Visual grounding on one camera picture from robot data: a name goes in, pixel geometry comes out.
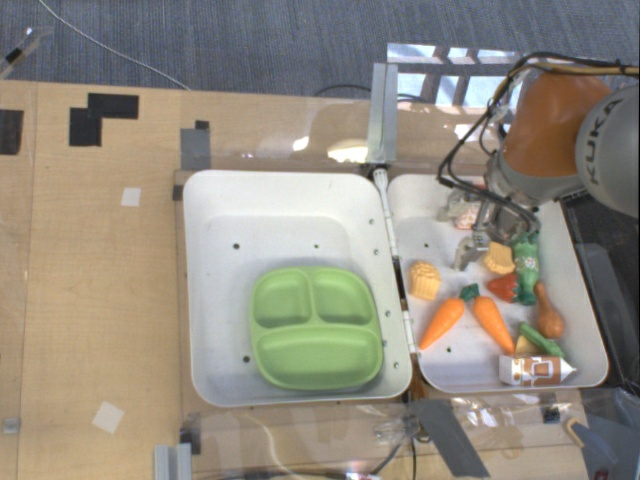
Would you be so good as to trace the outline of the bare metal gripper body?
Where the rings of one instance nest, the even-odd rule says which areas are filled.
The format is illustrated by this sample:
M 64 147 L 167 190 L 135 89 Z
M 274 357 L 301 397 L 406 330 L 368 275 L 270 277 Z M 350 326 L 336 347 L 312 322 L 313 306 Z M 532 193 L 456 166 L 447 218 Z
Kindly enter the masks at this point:
M 479 195 L 476 199 L 480 203 L 472 225 L 472 240 L 476 244 L 534 241 L 539 234 L 540 221 L 534 212 L 511 198 Z

